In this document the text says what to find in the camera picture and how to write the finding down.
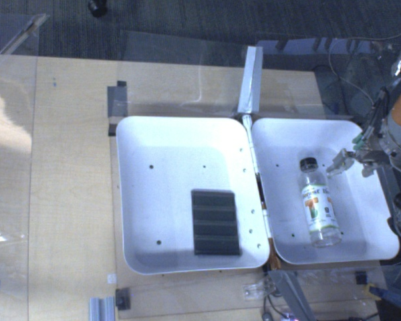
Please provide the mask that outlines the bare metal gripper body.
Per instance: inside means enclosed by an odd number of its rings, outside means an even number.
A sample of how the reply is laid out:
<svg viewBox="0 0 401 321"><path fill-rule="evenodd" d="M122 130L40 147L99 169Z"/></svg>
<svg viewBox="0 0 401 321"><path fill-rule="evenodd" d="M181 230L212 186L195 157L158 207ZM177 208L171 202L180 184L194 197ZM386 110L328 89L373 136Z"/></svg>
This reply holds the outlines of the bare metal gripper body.
<svg viewBox="0 0 401 321"><path fill-rule="evenodd" d="M401 146L385 134L371 134L366 138L359 134L353 139L355 158L359 163L365 161L383 162L383 167L392 167L401 173Z"/></svg>

